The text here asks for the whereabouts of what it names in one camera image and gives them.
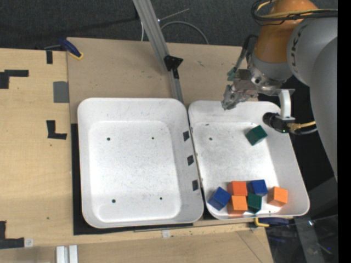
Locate green cube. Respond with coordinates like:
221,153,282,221
247,192,263,213
245,124,268,146

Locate blue cube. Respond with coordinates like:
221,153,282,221
250,179,268,197
207,186,232,211

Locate white plastic tray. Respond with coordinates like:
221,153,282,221
188,100,311,221
77,97,205,229

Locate orange cube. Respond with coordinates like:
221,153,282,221
267,186,288,208
227,180,248,197
227,195,248,216

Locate black cylinder on white bracket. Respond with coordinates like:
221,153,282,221
262,89,296,134

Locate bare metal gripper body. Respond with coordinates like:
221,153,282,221
229,67,284,99

